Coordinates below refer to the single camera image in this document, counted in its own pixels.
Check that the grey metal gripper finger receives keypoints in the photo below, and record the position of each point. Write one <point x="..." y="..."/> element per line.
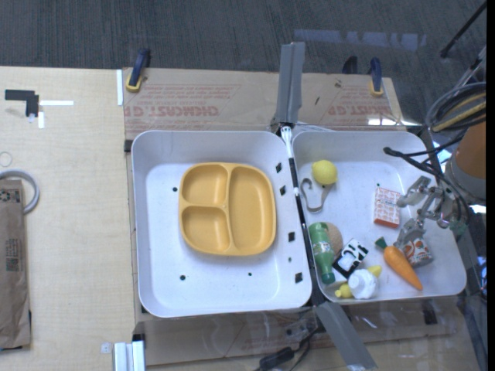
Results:
<point x="409" y="233"/>
<point x="414" y="193"/>

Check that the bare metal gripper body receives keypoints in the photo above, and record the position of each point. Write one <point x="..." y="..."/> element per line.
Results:
<point x="441" y="205"/>

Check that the orange and white can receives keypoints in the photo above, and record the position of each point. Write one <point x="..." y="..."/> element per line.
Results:
<point x="419" y="252"/>

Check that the orange and white carton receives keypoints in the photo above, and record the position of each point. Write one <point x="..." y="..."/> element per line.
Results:
<point x="386" y="207"/>

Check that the orange carrot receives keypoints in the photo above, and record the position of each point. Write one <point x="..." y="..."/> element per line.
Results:
<point x="400" y="263"/>

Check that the white plastic tray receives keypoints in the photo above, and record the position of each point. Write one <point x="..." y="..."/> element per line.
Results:
<point x="356" y="207"/>
<point x="162" y="246"/>

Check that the white bottle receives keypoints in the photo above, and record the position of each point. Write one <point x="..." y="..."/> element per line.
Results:
<point x="362" y="284"/>

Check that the tan round bread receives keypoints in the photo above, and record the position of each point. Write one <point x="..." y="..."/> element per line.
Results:
<point x="336" y="238"/>

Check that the yellow banana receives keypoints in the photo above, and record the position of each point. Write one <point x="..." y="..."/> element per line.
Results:
<point x="343" y="291"/>

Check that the green bottle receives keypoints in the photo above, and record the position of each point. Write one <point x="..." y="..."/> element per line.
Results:
<point x="321" y="246"/>

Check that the beige hook-shaped flat piece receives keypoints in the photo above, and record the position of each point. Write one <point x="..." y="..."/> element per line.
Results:
<point x="323" y="197"/>

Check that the yellow lemon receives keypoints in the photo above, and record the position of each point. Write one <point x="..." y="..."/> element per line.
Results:
<point x="324" y="171"/>

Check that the yellow divided plate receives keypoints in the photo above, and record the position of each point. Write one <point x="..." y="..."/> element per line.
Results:
<point x="247" y="207"/>

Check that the brown cardboard board red print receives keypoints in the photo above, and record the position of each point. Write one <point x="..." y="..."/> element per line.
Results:
<point x="216" y="99"/>

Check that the brown paper bag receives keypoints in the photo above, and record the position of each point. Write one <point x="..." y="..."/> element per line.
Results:
<point x="13" y="265"/>

